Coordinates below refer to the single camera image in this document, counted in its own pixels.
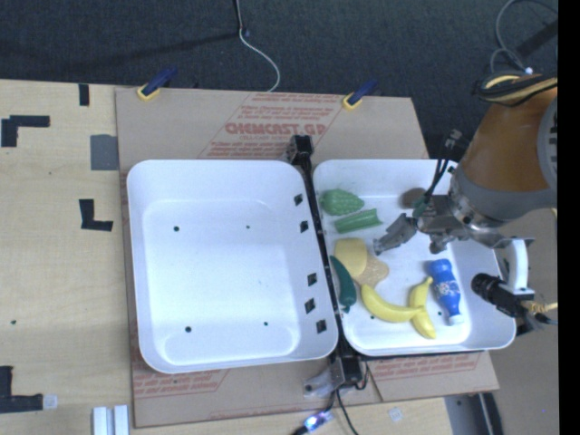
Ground white plastic tray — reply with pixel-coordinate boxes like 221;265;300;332
312;158;518;358
125;159;341;375

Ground green toy grapes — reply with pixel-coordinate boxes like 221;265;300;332
318;188;365;218

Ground yellow toy lemon slice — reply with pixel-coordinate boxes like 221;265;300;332
333;237;369;278

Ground thin black rod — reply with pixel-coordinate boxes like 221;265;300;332
299;150;353;367

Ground blue plastic bottle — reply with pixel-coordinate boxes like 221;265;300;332
427;258;467;327

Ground brown cardboard board red print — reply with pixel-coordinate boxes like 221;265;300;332
114;87;500;429

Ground yellow banana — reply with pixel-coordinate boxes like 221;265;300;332
408;275;438;341
360;283;426;324

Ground tan toy biscuit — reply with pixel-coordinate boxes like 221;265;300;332
354;253;391;288

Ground brown round toy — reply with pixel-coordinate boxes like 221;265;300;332
400;187;428;209

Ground black cylinder on white bracket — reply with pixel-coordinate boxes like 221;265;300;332
470;237;537;320

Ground dark green toy pepper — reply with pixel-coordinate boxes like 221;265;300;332
328;255;358;314

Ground green toy celery stick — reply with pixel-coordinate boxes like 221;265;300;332
333;208;383;236

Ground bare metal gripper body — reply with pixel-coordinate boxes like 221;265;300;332
412;194;505;255

